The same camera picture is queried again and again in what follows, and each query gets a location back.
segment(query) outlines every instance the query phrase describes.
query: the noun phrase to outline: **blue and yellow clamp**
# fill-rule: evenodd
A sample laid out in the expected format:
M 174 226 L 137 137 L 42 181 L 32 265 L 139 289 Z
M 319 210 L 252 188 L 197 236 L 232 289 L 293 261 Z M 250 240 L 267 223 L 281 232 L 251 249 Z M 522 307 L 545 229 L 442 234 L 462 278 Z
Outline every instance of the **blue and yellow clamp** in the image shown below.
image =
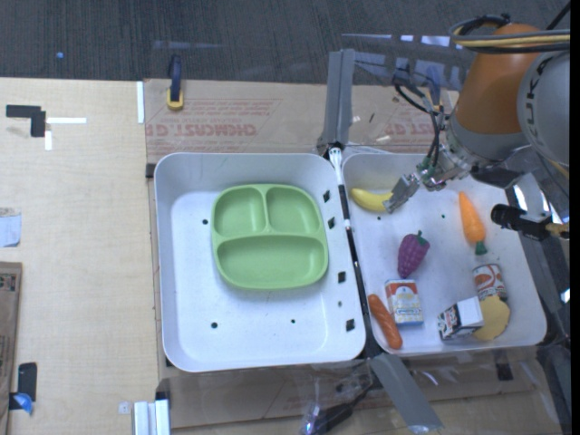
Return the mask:
M 171 86 L 167 89 L 167 106 L 170 110 L 183 109 L 183 91 L 181 90 L 181 57 L 174 54 L 171 56 L 168 76 Z

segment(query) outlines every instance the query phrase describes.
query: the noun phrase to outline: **toy carrot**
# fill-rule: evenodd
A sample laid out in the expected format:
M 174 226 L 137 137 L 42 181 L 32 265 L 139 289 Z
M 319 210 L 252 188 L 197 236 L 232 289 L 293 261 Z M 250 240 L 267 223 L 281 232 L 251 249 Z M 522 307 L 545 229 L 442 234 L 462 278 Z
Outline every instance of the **toy carrot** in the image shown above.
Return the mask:
M 470 243 L 475 244 L 476 255 L 485 255 L 488 252 L 483 244 L 486 237 L 486 228 L 483 226 L 473 203 L 462 191 L 459 193 L 459 210 L 461 211 L 461 224 L 463 225 L 465 238 Z

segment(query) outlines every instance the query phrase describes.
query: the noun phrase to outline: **brown paper bag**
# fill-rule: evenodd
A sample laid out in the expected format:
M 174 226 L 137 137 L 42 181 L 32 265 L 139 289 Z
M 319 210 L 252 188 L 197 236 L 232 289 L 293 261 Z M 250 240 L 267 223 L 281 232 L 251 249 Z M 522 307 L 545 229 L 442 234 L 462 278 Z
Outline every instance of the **brown paper bag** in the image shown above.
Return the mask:
M 8 427 L 10 381 L 15 355 L 16 319 L 22 264 L 0 262 L 0 434 Z

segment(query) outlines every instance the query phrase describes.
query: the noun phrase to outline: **small box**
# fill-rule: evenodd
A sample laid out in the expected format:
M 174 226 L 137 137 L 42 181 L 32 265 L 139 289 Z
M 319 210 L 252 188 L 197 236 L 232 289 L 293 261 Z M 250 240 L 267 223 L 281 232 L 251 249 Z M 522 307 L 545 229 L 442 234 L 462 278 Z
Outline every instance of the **small box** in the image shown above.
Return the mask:
M 483 324 L 483 313 L 477 296 L 459 301 L 437 316 L 441 340 L 471 335 Z
M 385 283 L 385 291 L 395 323 L 423 324 L 423 310 L 414 280 L 389 280 Z

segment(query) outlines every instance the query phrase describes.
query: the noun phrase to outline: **soda can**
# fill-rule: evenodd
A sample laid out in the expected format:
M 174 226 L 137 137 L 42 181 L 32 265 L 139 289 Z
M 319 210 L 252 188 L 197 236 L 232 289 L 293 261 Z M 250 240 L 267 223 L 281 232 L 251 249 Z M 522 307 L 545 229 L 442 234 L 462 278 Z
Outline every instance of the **soda can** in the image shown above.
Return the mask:
M 498 265 L 487 264 L 476 267 L 473 269 L 473 280 L 478 289 L 479 301 L 493 295 L 499 296 L 502 301 L 508 299 L 506 285 Z

